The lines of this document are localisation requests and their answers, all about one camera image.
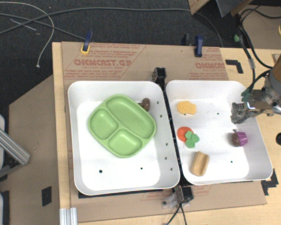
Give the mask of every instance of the wooden table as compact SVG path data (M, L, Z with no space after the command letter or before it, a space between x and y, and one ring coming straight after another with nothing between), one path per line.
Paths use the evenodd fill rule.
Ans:
M165 46L169 53L178 46ZM59 204L60 208L70 208L70 185L68 174L68 154L65 116L65 97L62 68L61 43L53 43L53 76L55 94L56 136L59 173ZM238 60L242 64L244 74L238 74L235 66L226 66L229 80L238 81L245 87L251 84L251 69L247 57L242 49L221 48L223 60ZM274 65L273 54L280 54L281 50L256 50L259 57L268 65ZM259 75L266 68L256 62L256 74ZM261 79L255 85L256 89L263 86ZM281 132L281 116L267 117L265 114L257 117L273 168L275 169L279 185L269 189L264 206L240 207L221 210L208 210L186 213L188 224L192 225L281 225L281 146L275 142L276 135ZM163 225L168 222L171 215L158 215L149 217L134 217L116 220L87 222L84 225ZM184 224L182 214L177 214L171 225Z

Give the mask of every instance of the yellow clip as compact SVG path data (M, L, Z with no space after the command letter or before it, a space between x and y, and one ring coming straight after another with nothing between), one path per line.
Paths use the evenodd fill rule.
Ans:
M89 53L89 48L90 48L90 44L88 45L88 49L86 51L83 50L84 44L82 44L80 52L83 54L88 54Z

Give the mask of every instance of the green plate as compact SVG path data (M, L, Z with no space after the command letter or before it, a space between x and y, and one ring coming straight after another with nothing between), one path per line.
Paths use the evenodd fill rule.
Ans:
M156 123L138 103L125 95L103 101L89 117L91 134L120 158L138 153L154 136Z

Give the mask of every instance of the black fabric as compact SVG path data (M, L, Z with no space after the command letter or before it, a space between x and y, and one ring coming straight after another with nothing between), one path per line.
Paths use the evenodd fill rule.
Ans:
M47 13L79 7L129 7L129 8L184 8L188 0L0 0L29 3ZM27 18L42 15L35 8L23 5L0 4L0 12ZM233 36L237 30L237 18L230 15L221 18L215 0L200 11L218 29L223 45L239 47ZM204 46L220 46L212 26L201 16L188 12L127 12L80 11L52 17L56 27L84 37L88 30L94 32L93 41L103 43L134 43L180 45L185 33L194 40L204 37ZM50 24L48 19L41 20ZM16 24L8 17L0 16L0 31ZM0 35L0 111L24 93L52 74L52 51L49 45L41 60L40 74L36 72L38 56L50 37L51 29L39 24L29 24L36 31L20 27ZM81 41L55 31L52 42Z

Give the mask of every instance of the blue clip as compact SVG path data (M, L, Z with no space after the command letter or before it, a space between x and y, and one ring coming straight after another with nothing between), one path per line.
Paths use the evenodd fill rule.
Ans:
M202 46L203 46L203 36L197 35L195 38L195 46L194 49L195 57L202 57Z
M80 50L81 53L84 53L84 54L89 53L90 42L91 42L92 38L93 38L93 32L88 31L86 34L86 37L85 37L85 42L81 46L81 50Z

